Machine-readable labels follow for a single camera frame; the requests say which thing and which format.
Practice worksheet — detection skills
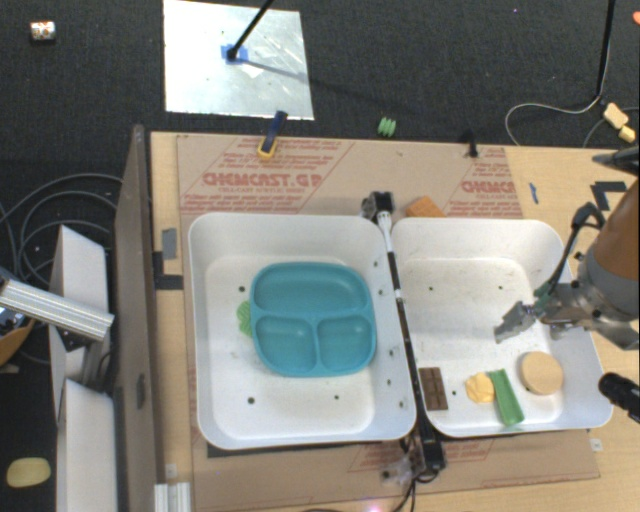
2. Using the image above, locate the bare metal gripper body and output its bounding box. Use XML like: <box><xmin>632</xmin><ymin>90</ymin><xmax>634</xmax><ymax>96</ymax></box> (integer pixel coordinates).
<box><xmin>532</xmin><ymin>282</ymin><xmax>640</xmax><ymax>351</ymax></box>

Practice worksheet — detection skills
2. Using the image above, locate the white plastic tray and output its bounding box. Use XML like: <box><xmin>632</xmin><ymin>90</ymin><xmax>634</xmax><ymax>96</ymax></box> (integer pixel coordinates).
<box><xmin>390</xmin><ymin>216</ymin><xmax>614</xmax><ymax>439</ymax></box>
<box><xmin>187</xmin><ymin>211</ymin><xmax>418</xmax><ymax>450</ymax></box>

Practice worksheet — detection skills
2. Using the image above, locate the tan round biscuit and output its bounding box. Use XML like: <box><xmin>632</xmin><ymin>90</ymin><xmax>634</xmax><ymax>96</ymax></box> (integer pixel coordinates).
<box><xmin>516</xmin><ymin>350</ymin><xmax>564</xmax><ymax>397</ymax></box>

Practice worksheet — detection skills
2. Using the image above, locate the yellow toy food piece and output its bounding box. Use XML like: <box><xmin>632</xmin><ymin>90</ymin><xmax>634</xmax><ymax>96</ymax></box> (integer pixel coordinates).
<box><xmin>464</xmin><ymin>371</ymin><xmax>496</xmax><ymax>404</ymax></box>

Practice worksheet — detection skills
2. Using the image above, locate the green celery stick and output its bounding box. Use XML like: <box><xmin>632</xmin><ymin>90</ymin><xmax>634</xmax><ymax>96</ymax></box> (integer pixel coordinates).
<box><xmin>487</xmin><ymin>368</ymin><xmax>526</xmax><ymax>428</ymax></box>

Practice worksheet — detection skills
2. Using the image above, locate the brown chocolate bar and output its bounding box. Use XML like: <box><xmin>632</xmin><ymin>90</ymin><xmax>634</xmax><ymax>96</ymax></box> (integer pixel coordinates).
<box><xmin>418</xmin><ymin>366</ymin><xmax>450</xmax><ymax>412</ymax></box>

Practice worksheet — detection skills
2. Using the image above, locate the thin black and white rod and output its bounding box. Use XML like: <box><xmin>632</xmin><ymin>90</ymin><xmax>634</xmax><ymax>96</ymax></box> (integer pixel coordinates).
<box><xmin>377</xmin><ymin>211</ymin><xmax>432</xmax><ymax>443</ymax></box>

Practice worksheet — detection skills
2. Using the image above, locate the orange square cracker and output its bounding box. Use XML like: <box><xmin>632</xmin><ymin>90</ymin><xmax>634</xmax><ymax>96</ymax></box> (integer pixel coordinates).
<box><xmin>404</xmin><ymin>195</ymin><xmax>447</xmax><ymax>219</ymax></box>

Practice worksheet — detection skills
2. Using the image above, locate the pale yellow toy bread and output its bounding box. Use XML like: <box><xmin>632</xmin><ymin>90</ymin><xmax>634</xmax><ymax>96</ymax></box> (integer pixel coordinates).
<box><xmin>602</xmin><ymin>102</ymin><xmax>630</xmax><ymax>128</ymax></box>

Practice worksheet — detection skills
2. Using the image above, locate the blue divided plate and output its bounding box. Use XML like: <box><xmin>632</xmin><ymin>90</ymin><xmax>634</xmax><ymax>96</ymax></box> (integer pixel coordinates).
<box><xmin>249</xmin><ymin>261</ymin><xmax>378</xmax><ymax>378</ymax></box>

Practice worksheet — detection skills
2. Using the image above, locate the brown cardboard board red print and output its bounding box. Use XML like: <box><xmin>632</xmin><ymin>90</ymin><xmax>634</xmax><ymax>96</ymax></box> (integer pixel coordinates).
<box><xmin>176</xmin><ymin>136</ymin><xmax>602</xmax><ymax>490</ymax></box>

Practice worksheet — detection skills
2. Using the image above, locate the green toy lettuce leaf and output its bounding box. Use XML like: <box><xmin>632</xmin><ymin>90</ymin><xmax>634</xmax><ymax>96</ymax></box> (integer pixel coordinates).
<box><xmin>235</xmin><ymin>299</ymin><xmax>255</xmax><ymax>337</ymax></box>

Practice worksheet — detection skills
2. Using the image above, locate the pale yellow oval toy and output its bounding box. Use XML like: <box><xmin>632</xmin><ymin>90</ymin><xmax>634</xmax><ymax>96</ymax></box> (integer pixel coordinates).
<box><xmin>5</xmin><ymin>456</ymin><xmax>53</xmax><ymax>489</ymax></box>

